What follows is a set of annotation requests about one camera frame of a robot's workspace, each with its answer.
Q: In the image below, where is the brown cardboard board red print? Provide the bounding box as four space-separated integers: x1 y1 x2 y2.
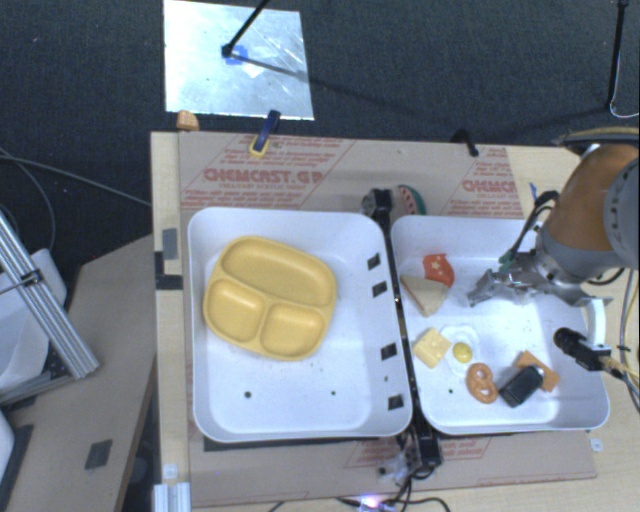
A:
176 131 599 508

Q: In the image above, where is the black bottle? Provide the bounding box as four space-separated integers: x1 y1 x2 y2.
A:
498 364 546 409

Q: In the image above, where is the toy watermelon slice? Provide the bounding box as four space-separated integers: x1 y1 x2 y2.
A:
394 184 427 217

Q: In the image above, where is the white plastic tray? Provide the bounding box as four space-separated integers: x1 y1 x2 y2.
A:
389 214 612 436
186 206 414 444

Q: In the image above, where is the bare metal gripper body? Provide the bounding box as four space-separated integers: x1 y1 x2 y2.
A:
498 251 613 308

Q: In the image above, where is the yellow toy cheese slice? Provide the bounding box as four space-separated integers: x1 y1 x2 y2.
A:
411 327 452 370

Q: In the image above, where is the orange toy cracker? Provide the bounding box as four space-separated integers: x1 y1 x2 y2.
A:
515 349 561 393

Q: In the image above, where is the orange toy pretzel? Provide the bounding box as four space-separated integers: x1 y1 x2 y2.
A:
465 362 500 405

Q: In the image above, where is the yellow divided plate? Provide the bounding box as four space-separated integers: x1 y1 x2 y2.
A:
201 235 338 362

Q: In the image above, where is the toy fried egg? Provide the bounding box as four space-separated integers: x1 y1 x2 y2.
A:
439 324 482 378

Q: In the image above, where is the black cylinder on white bracket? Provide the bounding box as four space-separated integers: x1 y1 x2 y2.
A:
552 298 613 373

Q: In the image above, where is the toy sandwich wedge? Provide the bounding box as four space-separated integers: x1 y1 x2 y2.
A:
399 273 448 318

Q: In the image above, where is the black block with wires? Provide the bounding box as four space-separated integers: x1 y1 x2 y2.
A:
412 430 444 471
361 187 395 218

